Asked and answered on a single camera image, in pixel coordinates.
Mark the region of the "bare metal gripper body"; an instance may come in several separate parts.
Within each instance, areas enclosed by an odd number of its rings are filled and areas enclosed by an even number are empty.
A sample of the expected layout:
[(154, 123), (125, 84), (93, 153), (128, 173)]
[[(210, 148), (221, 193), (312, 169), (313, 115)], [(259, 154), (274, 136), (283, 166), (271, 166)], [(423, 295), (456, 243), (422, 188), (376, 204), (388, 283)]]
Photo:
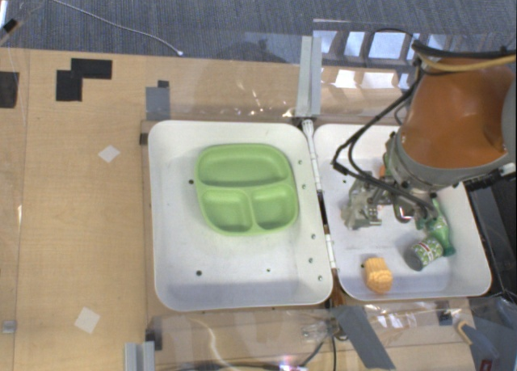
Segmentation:
[(392, 195), (371, 183), (356, 179), (348, 192), (348, 206), (355, 211), (370, 211), (393, 204)]

